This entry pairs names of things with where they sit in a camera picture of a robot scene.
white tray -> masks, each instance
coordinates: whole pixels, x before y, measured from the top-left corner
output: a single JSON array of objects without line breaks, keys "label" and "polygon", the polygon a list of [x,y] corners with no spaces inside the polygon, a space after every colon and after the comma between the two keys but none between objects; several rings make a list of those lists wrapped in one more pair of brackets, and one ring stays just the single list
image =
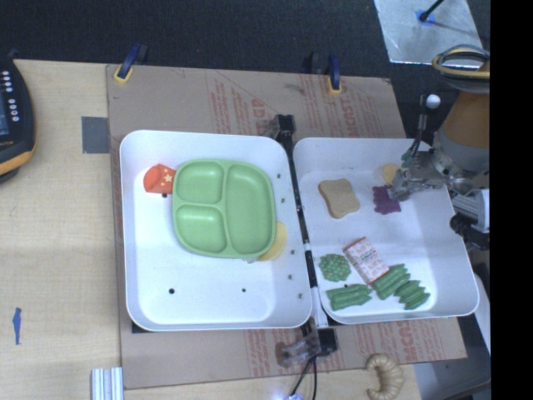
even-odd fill
[{"label": "white tray", "polygon": [[[294,148],[301,201],[315,260],[321,304],[339,323],[372,323],[413,318],[440,318],[473,313],[479,301],[474,273],[462,238],[450,228],[454,215],[446,188],[415,192],[401,202],[401,212],[374,211],[372,187],[384,185],[381,168],[401,165],[410,139],[305,138]],[[421,150],[427,150],[423,144]],[[350,181],[361,208],[341,219],[331,217],[318,191],[326,179]],[[331,310],[325,291],[345,283],[363,283],[352,269],[345,282],[326,280],[320,256],[342,255],[342,249],[365,237],[388,265],[404,263],[411,279],[431,294],[421,307],[404,311],[396,297],[373,298],[362,306]]]},{"label": "white tray", "polygon": [[[276,220],[287,244],[271,261],[202,257],[188,252],[172,225],[172,196],[147,193],[144,174],[196,158],[254,164],[271,179]],[[150,331],[295,328],[311,314],[311,292],[282,146],[266,137],[135,131],[120,147],[127,310]]]}]

silver metal panel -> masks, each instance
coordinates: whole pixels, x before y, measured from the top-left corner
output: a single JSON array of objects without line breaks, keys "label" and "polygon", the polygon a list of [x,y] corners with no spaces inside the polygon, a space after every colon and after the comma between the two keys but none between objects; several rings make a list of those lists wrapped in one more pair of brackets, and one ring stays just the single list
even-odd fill
[{"label": "silver metal panel", "polygon": [[[417,13],[436,1],[374,0],[392,63],[430,64],[436,55],[459,44],[482,47],[466,0],[445,0],[421,22]],[[479,67],[472,61],[446,65]]]}]

blue clamp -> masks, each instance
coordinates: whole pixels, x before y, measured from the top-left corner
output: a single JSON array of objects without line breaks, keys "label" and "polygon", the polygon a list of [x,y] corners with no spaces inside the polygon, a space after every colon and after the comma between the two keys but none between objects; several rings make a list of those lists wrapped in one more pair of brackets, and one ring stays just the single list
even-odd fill
[{"label": "blue clamp", "polygon": [[146,59],[147,50],[148,47],[146,45],[140,44],[139,42],[134,42],[133,46],[130,48],[129,52],[124,58],[124,62],[118,66],[115,74],[113,75],[115,81],[122,84],[127,83],[133,73],[132,65],[143,64]]},{"label": "blue clamp", "polygon": [[342,92],[341,65],[333,53],[330,54],[327,62],[327,87],[331,95],[338,95]]}]

blue mark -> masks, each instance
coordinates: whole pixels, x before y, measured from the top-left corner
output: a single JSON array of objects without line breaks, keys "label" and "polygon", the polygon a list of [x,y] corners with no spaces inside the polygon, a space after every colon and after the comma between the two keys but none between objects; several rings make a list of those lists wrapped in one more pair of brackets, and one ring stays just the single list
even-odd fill
[{"label": "blue mark", "polygon": [[420,23],[420,25],[425,25],[425,26],[433,25],[436,22],[435,21],[435,16],[433,15],[433,13],[430,13],[425,21],[421,21],[420,20],[420,15],[422,15],[422,13],[424,13],[424,12],[425,12],[424,10],[417,10],[415,12],[416,20]]},{"label": "blue mark", "polygon": [[15,308],[15,315],[13,316],[13,328],[15,329],[15,343],[20,345],[20,323],[22,321],[20,313],[22,310],[17,307]]}]

table surface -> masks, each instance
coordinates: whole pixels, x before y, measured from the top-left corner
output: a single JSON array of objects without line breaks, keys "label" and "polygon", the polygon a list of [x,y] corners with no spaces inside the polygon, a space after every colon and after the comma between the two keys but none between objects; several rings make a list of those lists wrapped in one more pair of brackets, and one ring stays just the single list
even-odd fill
[{"label": "table surface", "polygon": [[[121,366],[109,154],[83,153],[82,118],[107,117],[105,64],[17,60],[37,151],[0,185],[0,398],[89,399],[94,368]],[[13,316],[21,311],[20,343]],[[399,400],[417,400],[401,366]],[[297,376],[126,390],[126,399],[284,398]],[[316,398],[367,398],[365,369],[320,372]],[[298,390],[310,398],[313,377]]]}]

